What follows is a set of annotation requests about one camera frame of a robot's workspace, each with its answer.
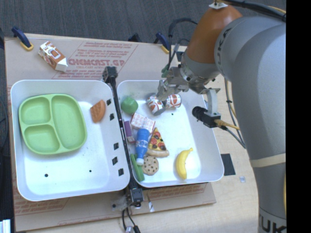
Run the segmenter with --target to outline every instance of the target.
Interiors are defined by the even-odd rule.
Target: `blue bottle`
[[[142,166],[144,164],[144,155],[147,152],[148,148],[148,138],[149,138],[149,130],[147,129],[139,129],[137,131],[137,140],[136,140],[136,154],[137,165]]]

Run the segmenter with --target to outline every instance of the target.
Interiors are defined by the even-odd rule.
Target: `green divided plate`
[[[38,154],[57,154],[80,148],[86,123],[79,103],[67,94],[30,97],[18,110],[26,146]]]

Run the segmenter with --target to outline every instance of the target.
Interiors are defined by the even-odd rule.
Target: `toy can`
[[[150,96],[147,98],[146,102],[154,116],[158,116],[165,111],[164,104],[160,100],[156,99],[155,96]]]
[[[181,97],[178,94],[171,94],[166,99],[166,108],[178,108],[181,106]]]

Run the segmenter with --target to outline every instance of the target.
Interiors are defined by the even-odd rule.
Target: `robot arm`
[[[181,66],[159,82],[157,97],[164,100],[188,89],[206,93],[205,86],[218,74],[231,81],[258,187],[258,232],[285,233],[286,17],[242,17],[231,5],[214,6],[198,23]]]

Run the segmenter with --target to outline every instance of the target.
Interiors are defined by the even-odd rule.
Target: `gray carpet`
[[[199,21],[213,0],[0,0],[0,28],[13,36],[13,26],[25,33],[39,33],[127,41],[138,33],[142,42],[152,43],[155,34],[166,37],[174,19],[190,17]],[[286,0],[246,0],[286,10]],[[244,16],[254,11],[238,10]],[[194,24],[179,24],[173,43],[191,38]],[[0,49],[0,98],[7,106],[5,58]],[[6,120],[0,105],[0,146],[3,180],[0,183],[0,221],[13,217],[9,142]]]

